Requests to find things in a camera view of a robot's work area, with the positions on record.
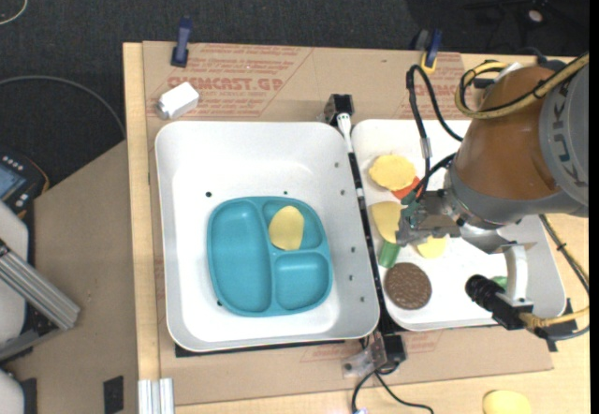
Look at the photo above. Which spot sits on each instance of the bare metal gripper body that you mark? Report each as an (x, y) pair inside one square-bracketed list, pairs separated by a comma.
[(440, 215)]

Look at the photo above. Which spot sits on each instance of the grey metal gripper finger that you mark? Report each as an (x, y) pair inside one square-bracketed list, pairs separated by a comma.
[(413, 214), (404, 234)]

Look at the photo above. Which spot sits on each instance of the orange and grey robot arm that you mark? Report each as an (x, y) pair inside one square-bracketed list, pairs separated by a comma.
[(505, 145)]

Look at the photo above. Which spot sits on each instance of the orange toy carrot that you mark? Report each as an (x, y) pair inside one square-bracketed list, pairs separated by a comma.
[(403, 193)]

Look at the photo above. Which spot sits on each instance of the yellow oval chip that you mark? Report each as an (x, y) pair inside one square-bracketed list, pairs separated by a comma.
[(433, 248), (506, 403), (286, 227), (386, 217)]

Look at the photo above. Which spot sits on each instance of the green cylinder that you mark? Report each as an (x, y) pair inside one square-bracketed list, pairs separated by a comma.
[(388, 255)]

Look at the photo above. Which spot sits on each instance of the yellow round wavy chip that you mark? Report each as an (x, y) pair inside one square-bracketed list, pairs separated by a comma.
[(391, 171)]

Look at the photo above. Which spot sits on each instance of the brown round biscuit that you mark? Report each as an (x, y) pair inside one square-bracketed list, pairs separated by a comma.
[(407, 285)]

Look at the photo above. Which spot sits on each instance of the thin black and white rod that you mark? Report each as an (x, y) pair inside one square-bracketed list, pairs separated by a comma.
[(358, 187)]

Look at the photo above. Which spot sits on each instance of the white plastic tray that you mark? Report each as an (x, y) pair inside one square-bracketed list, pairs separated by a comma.
[(458, 290), (196, 159)]

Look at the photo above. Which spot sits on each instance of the small green object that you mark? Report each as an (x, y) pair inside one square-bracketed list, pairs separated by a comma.
[(500, 282)]

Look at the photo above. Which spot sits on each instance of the blue divided plate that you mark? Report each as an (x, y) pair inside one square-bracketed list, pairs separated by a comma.
[(238, 257)]

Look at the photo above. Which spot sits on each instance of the brown cardboard board red print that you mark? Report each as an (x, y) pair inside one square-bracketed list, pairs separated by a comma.
[(281, 70)]

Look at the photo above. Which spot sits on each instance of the small white bottle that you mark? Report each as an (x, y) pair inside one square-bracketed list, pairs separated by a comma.
[(178, 100)]

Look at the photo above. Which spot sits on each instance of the black cylinder on white bracket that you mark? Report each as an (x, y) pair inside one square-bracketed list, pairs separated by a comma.
[(491, 295)]

